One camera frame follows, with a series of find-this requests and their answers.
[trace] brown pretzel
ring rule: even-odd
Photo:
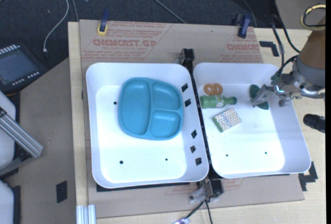
[[[218,83],[208,83],[203,86],[203,91],[208,95],[220,95],[223,92],[223,87]]]

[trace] divided blue plate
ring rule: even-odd
[[[167,140],[182,129],[183,100],[172,84],[149,78],[132,78],[123,84],[118,120],[130,136]]]

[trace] wooden table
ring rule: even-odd
[[[276,38],[271,29],[255,28],[258,41],[273,41]],[[71,100],[73,118],[74,165],[76,180],[76,203],[88,205],[86,153],[84,140],[84,114],[82,96],[82,73],[80,56],[79,23],[69,22],[69,59],[71,79]],[[295,55],[295,51],[288,45],[283,32],[279,32],[284,43],[286,58]],[[310,32],[306,30],[289,30],[292,42],[299,48],[303,47]],[[261,48],[264,63],[280,66],[280,58],[273,57],[269,48]],[[307,113],[325,116],[323,100],[303,98],[293,101],[309,152],[314,161],[318,175],[315,183],[308,184],[308,191],[304,193],[304,201],[273,203],[262,205],[247,205],[211,209],[214,223],[326,223],[326,162],[325,162],[325,134],[311,129],[303,124],[303,117]],[[97,219],[98,224],[117,223],[150,223],[170,224],[189,212],[169,212],[162,214],[148,214],[116,218]],[[201,209],[190,217],[191,223],[209,223],[207,210]]]

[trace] robotic arm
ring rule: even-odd
[[[320,24],[325,24],[325,17]],[[252,98],[253,107],[267,101],[270,95],[279,97],[280,107],[303,96],[325,102],[325,26],[311,33],[300,54],[291,61],[292,71],[289,74],[277,72],[272,76],[272,85],[264,84]],[[324,117],[307,114],[304,123],[325,133]]]

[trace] green bottle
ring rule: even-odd
[[[236,104],[236,97],[225,97],[222,95],[203,95],[200,97],[201,108],[221,108],[227,104]]]

